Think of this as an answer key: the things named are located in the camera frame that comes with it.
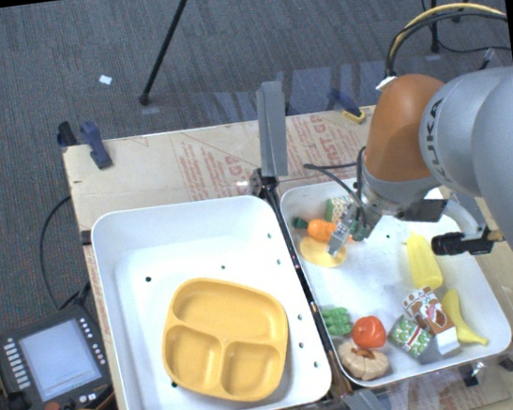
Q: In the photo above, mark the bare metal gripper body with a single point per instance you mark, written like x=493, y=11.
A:
x=366, y=218

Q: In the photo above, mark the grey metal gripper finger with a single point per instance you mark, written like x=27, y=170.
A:
x=337, y=239
x=348, y=214

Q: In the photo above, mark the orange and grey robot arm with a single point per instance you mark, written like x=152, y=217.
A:
x=469, y=131

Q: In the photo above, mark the green printed packet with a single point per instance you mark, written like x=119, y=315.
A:
x=332, y=207

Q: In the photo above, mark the orange carrot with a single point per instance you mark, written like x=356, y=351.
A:
x=319, y=229

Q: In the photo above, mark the flat yellow round slice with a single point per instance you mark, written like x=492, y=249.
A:
x=316, y=253

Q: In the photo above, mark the white plastic tray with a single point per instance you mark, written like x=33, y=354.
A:
x=194, y=236
x=371, y=278

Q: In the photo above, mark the green pea pods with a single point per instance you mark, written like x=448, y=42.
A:
x=337, y=321

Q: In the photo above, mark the red tomato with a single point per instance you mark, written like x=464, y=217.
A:
x=368, y=332

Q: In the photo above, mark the brown and white carton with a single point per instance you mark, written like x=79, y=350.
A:
x=435, y=316

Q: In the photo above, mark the green pea print carton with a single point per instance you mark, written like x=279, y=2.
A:
x=410, y=336

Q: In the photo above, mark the beige pumpkin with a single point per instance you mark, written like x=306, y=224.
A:
x=364, y=362

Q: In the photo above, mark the yellow banana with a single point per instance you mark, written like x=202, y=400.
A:
x=459, y=317

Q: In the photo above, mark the yellow divided plate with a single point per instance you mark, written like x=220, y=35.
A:
x=223, y=336

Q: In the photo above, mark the brown cardboard board red print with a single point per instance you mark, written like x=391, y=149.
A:
x=157, y=170

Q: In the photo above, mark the black cylinder on white bracket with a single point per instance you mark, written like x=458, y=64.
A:
x=456, y=243

